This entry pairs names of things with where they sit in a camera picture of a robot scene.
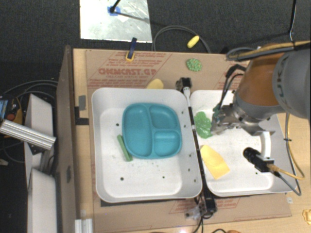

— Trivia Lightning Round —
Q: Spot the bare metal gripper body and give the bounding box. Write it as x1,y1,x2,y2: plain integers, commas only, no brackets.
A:
218,104,264,133

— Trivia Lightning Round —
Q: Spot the green lettuce leaf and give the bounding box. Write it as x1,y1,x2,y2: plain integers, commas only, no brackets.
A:
193,111,214,139

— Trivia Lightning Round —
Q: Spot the thin black and white rod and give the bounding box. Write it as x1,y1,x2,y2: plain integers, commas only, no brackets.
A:
184,86,212,205

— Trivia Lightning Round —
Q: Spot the yellow cheese wedge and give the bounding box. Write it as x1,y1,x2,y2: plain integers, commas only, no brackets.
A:
199,144,231,180

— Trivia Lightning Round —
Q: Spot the white plastic tray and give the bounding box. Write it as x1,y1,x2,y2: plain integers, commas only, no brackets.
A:
91,87,203,203
189,89,298,198

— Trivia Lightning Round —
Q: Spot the green dotted round toy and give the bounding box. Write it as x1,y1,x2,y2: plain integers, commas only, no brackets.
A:
186,58,203,72

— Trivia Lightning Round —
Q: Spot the pale yellow round toy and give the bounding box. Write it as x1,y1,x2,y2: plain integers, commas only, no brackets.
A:
146,78,164,90

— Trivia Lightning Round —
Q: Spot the blue divided plate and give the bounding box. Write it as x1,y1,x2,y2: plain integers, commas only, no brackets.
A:
121,102,183,160

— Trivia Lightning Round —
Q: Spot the yellow oblong toy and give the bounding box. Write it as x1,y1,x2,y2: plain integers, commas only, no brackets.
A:
187,35,200,49

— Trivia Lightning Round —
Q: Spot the brown cardboard board red print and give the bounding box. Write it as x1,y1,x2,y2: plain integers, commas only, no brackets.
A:
72,48,293,233

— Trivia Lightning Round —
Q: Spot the green bean stick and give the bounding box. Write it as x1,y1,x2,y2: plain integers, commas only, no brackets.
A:
117,134,134,162

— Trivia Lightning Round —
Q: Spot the black cylinder on white bracket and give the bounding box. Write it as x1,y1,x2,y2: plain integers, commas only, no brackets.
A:
242,130,276,173

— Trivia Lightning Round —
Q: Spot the black block with thin wires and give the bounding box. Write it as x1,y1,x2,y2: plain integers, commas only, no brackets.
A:
193,195,217,219
175,77,193,91

